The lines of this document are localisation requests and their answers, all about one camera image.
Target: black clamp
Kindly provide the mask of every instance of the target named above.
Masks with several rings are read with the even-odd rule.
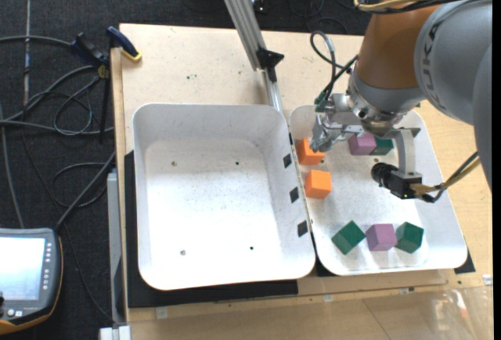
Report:
[[[283,55],[262,48],[256,52],[256,55],[258,56],[261,68],[265,68],[268,71],[269,80],[276,82],[275,66],[282,61]]]
[[[141,59],[141,52],[115,27],[108,27],[106,36],[110,38],[110,48],[121,47],[122,54],[133,62],[138,62]],[[106,112],[108,107],[108,99],[110,97],[110,56],[107,53],[101,52],[92,44],[83,32],[77,35],[75,40],[71,42],[71,52],[80,59],[83,63],[91,64],[96,68],[100,78],[104,78],[105,88],[103,96],[103,106],[101,110],[101,129],[99,131],[99,143],[103,143]]]

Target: black carpet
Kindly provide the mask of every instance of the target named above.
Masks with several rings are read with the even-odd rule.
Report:
[[[268,0],[264,4],[265,13],[257,14],[258,22],[262,30],[308,32],[322,29],[331,34],[363,34],[369,15],[354,10],[351,3],[352,0]],[[2,37],[24,34],[26,22],[27,0],[0,0]],[[98,48],[106,50],[109,44],[105,30],[119,23],[232,27],[222,0],[31,0],[32,34],[70,42],[84,32]],[[0,43],[0,49],[0,104],[4,116],[8,117],[22,108],[24,44]],[[82,66],[69,49],[61,45],[32,41],[30,55],[30,96],[45,91],[56,79]],[[95,75],[95,71],[77,74],[59,87],[58,92],[72,94]],[[52,94],[27,114],[26,120],[52,125],[60,112],[58,126],[78,131],[89,119],[89,104],[99,120],[102,98],[102,82],[84,92],[79,97],[81,103],[72,102],[62,110],[65,98]],[[109,114],[106,126],[111,125]],[[95,119],[90,129],[99,129]],[[97,173],[98,163],[104,162],[114,148],[112,133],[106,135],[103,144],[99,144],[96,136],[62,136],[31,128],[23,132],[19,128],[9,128],[7,136],[13,182],[27,227],[54,226],[65,210],[60,204],[68,205],[74,200]],[[0,159],[0,225],[18,227],[3,157]],[[89,162],[96,164],[71,168],[57,175],[67,166]],[[104,185],[101,181],[84,201],[99,196]],[[101,327],[112,325],[106,317],[110,315],[110,273],[105,194],[92,205],[75,211],[67,221],[67,231],[62,231],[62,239],[65,270],[56,311],[35,329],[5,336],[6,339],[94,340]]]

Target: black cable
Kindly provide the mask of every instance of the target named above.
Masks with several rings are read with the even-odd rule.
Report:
[[[64,45],[67,47],[71,46],[71,42],[66,42],[61,39],[52,38],[49,36],[40,36],[40,35],[16,35],[16,36],[6,36],[4,38],[0,38],[0,43],[2,42],[12,42],[12,41],[25,41],[27,39],[34,39],[35,41],[42,42],[50,42],[57,45]]]
[[[99,170],[99,172],[96,174],[94,179],[91,180],[91,182],[84,188],[84,190],[78,195],[78,197],[73,201],[73,203],[68,207],[68,209],[63,213],[59,221],[56,223],[54,226],[54,231],[58,233],[61,230],[61,225],[64,223],[64,221],[67,219],[67,217],[70,215],[70,213],[77,207],[78,202],[87,194],[87,192],[94,186],[94,184],[101,178],[101,176],[107,172],[108,168],[112,165],[115,159],[115,151],[110,155],[108,160],[106,161],[105,165]]]
[[[53,126],[54,126],[54,128],[56,129],[56,131],[59,134],[61,134],[63,136],[79,136],[80,134],[82,134],[83,132],[85,132],[85,130],[87,128],[90,127],[90,125],[92,123],[93,114],[92,114],[92,108],[91,108],[91,105],[90,105],[90,97],[89,97],[88,91],[99,80],[100,80],[99,77],[94,77],[87,85],[85,85],[83,88],[81,88],[78,91],[76,91],[73,95],[69,96],[64,101],[64,103],[59,107],[59,109],[56,112],[56,115],[54,116],[54,120],[53,120]],[[84,128],[82,128],[80,131],[77,131],[77,132],[74,132],[74,131],[71,131],[71,130],[64,130],[64,129],[59,128],[59,126],[57,125],[57,120],[59,118],[59,115],[67,107],[67,105],[69,104],[70,101],[72,101],[73,99],[77,99],[77,96],[79,96],[81,93],[83,93],[85,91],[87,92],[87,97],[88,97],[88,107],[86,107],[86,109],[88,109],[88,120],[87,120],[87,123],[85,124]]]
[[[69,73],[66,73],[62,77],[58,78],[56,81],[54,81],[44,92],[40,92],[39,94],[36,94],[32,96],[26,103],[25,109],[22,111],[13,114],[9,118],[6,118],[6,120],[16,120],[17,118],[21,117],[22,114],[27,114],[29,111],[31,111],[35,106],[37,106],[38,103],[40,103],[45,96],[41,96],[41,94],[50,94],[51,91],[54,88],[57,88],[59,85],[63,84],[65,81],[67,81],[69,78],[72,78],[74,75],[80,74],[80,73],[85,73],[88,71],[96,71],[96,68],[94,66],[83,66],[79,67],[75,70],[70,71]]]
[[[327,85],[327,87],[325,88],[325,93],[326,93],[326,95],[324,97],[325,100],[329,99],[329,96],[332,93],[332,89],[334,87],[334,82],[336,82],[336,55],[335,55],[334,51],[330,52],[330,58],[332,60],[332,63],[331,63],[332,64],[332,72],[331,72],[330,82]]]
[[[28,121],[10,121],[10,120],[0,120],[0,127],[9,127],[9,128],[19,128],[19,127],[27,127],[27,128],[36,128],[42,131],[47,132],[57,132],[58,131],[54,127],[50,127],[48,125],[41,125],[36,123],[30,123]],[[113,127],[109,127],[105,132],[112,132],[114,130]],[[82,132],[78,134],[78,136],[99,136],[101,134],[100,131],[88,131]]]
[[[478,152],[474,152],[468,159],[465,160],[465,162],[458,167],[458,169],[449,177],[449,179],[447,181],[450,181],[452,179],[454,179],[455,177],[457,177],[459,174],[461,174],[461,172],[467,168],[472,161],[474,161],[476,158],[478,157]],[[445,190],[439,190],[437,195],[435,195],[434,197],[432,197],[431,195],[428,194],[428,197],[424,198],[424,200],[426,202],[429,202],[429,203],[434,203],[436,201],[438,201],[438,199],[442,196],[442,194],[445,192]]]
[[[423,0],[411,3],[410,5],[406,5],[400,9],[386,7],[381,10],[364,10],[364,11],[369,14],[399,14],[399,13],[407,13],[409,11],[414,11],[418,9],[424,9],[425,7],[430,7],[433,5],[444,5],[446,3],[453,3],[458,1],[460,0]]]
[[[85,280],[84,275],[81,272],[80,262],[78,261],[77,252],[75,251],[75,247],[73,245],[73,241],[71,240],[70,231],[68,230],[66,224],[63,224],[63,226],[64,226],[64,230],[66,232],[66,235],[68,237],[68,242],[70,244],[71,251],[73,253],[73,258],[74,258],[74,261],[75,261],[75,265],[77,266],[78,276],[80,276],[81,282],[84,285],[84,289],[87,292],[87,295],[91,299],[91,301],[94,304],[94,306],[98,309],[98,311],[100,311],[101,314],[105,318],[107,318],[109,322],[114,322],[113,318],[106,313],[106,311],[101,307],[101,305],[96,301],[96,299],[92,295],[92,293],[90,291],[90,288],[88,287],[87,281]]]
[[[52,191],[49,189],[49,186],[47,186],[47,184],[45,183],[45,180],[41,176],[41,173],[38,170],[37,165],[34,163],[33,155],[29,151],[29,148],[28,148],[28,145],[27,145],[27,142],[26,142],[26,138],[24,136],[24,130],[23,129],[21,129],[21,130],[22,130],[22,134],[23,134],[24,149],[27,152],[28,160],[30,161],[31,166],[33,167],[33,169],[34,169],[34,171],[35,171],[38,179],[40,180],[42,186],[44,187],[45,192],[48,194],[49,198],[51,199],[52,205],[56,209],[58,215],[61,216],[61,211],[57,207],[58,201],[57,201],[56,197],[54,196],[54,194],[52,193]],[[70,242],[70,247],[71,247],[71,251],[73,252],[73,257],[74,257],[74,260],[75,260],[75,264],[77,266],[78,275],[80,276],[81,282],[84,285],[84,288],[85,288],[85,291],[87,292],[87,295],[89,296],[89,298],[91,299],[91,301],[95,305],[95,307],[98,309],[98,311],[100,311],[101,314],[104,315],[105,318],[107,318],[110,322],[113,322],[113,318],[109,317],[108,314],[99,305],[99,303],[94,299],[94,296],[92,295],[92,293],[91,293],[91,291],[90,291],[90,289],[88,287],[87,281],[84,278],[84,274],[82,273],[82,270],[81,270],[81,267],[80,267],[80,263],[79,263],[78,258],[77,258],[77,253],[75,251],[75,248],[74,248],[74,245],[73,245],[73,241],[71,240],[70,231],[68,230],[66,223],[63,223],[63,227],[64,227],[64,230],[66,231],[66,234],[67,234],[67,237],[68,237],[68,241]]]
[[[349,10],[356,10],[355,6],[354,5],[347,5],[347,4],[344,4],[341,0],[334,0],[338,5],[340,5],[341,7],[345,7],[346,9],[349,9]]]
[[[329,16],[324,16],[324,17],[320,17],[318,18],[317,20],[314,20],[312,21],[313,23],[317,23],[319,24],[320,26],[322,25],[322,23],[326,22],[326,21],[330,21],[331,23],[335,23],[337,25],[339,25],[342,29],[343,29],[343,33],[342,34],[348,34],[348,29],[346,28],[346,26],[340,22],[338,19],[334,18],[334,17],[329,17]],[[312,28],[311,28],[311,25],[308,21],[306,21],[306,26],[308,27],[308,30],[309,31],[314,31]],[[330,63],[331,60],[330,59],[327,59],[325,58],[324,59],[327,63]]]
[[[309,0],[311,5],[314,5],[316,6],[316,4],[312,1],[312,0]],[[317,16],[318,14],[320,14],[320,12],[322,11],[322,8],[323,8],[323,4],[324,4],[324,1],[325,0],[321,0],[320,1],[320,5],[317,7],[316,11],[314,12],[311,12],[309,14],[305,14],[305,13],[299,13],[298,11],[294,10],[294,7],[292,6],[292,4],[290,3],[290,0],[287,0],[287,3],[289,5],[289,9],[290,11],[295,15],[295,16],[299,16],[301,18],[303,18],[304,20],[308,19],[308,18],[312,18],[314,16]]]
[[[60,169],[54,175],[54,177],[52,178],[52,184],[51,184],[51,192],[52,192],[52,194],[55,193],[54,186],[56,184],[57,179],[60,176],[62,176],[63,174],[65,174],[65,173],[67,173],[67,172],[69,172],[71,170],[74,170],[76,168],[96,168],[96,167],[103,167],[103,166],[104,166],[104,163],[102,163],[102,162],[84,162],[84,163],[76,163],[74,165],[69,165],[69,166],[67,166],[65,168]],[[105,193],[106,193],[106,186],[104,186],[103,189],[95,197],[93,197],[91,200],[83,202],[81,204],[78,204],[76,208],[83,208],[83,207],[90,206],[90,205],[96,203]],[[69,208],[70,207],[70,205],[64,204],[63,202],[59,201],[56,198],[55,195],[54,195],[54,201],[59,206],[62,206],[63,208]]]
[[[332,82],[330,83],[330,90],[332,92],[332,88],[334,87],[334,84],[336,83],[336,81],[341,77],[341,75],[343,75],[343,73],[345,72],[351,72],[351,65],[359,58],[359,55],[355,55],[354,57],[351,58],[350,61],[348,61],[343,68],[341,68],[337,74],[334,76]]]
[[[313,50],[317,55],[319,55],[323,60],[325,60],[328,64],[332,64],[332,57],[329,59],[327,58],[322,52],[319,51],[319,49],[315,45],[315,36],[320,35],[325,42],[330,41],[329,37],[322,31],[313,31],[312,34],[310,35],[310,45],[312,46]],[[340,64],[336,64],[336,67],[342,68]]]
[[[0,103],[0,120],[2,119],[3,119],[3,109],[2,109],[2,103]],[[24,229],[23,216],[21,215],[20,206],[19,203],[17,202],[16,191],[14,190],[13,177],[10,171],[9,150],[7,149],[7,135],[5,134],[4,127],[2,127],[1,130],[2,130],[3,161],[5,165],[5,173],[7,174],[7,183],[9,184],[10,196],[13,199],[14,210],[16,211],[17,221],[19,222],[19,226],[21,229]]]

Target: black base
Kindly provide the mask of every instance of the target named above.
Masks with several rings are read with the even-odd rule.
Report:
[[[125,226],[127,242],[127,288],[130,308],[172,306],[193,302],[216,302],[234,299],[296,295],[296,280],[226,284],[183,290],[159,291],[141,277],[138,265],[137,222],[135,204],[134,152],[125,155]]]

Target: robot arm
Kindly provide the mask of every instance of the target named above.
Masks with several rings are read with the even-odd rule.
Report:
[[[379,8],[366,7],[374,14],[348,90],[329,97],[315,121],[310,146],[326,151],[353,135],[358,124],[364,132],[397,139],[401,165],[412,163],[412,150],[407,158],[400,155],[406,144],[412,147],[412,138],[402,137],[395,125],[428,99],[442,113],[474,126],[492,188],[492,0],[428,1],[429,6],[420,8],[413,4],[381,0]]]

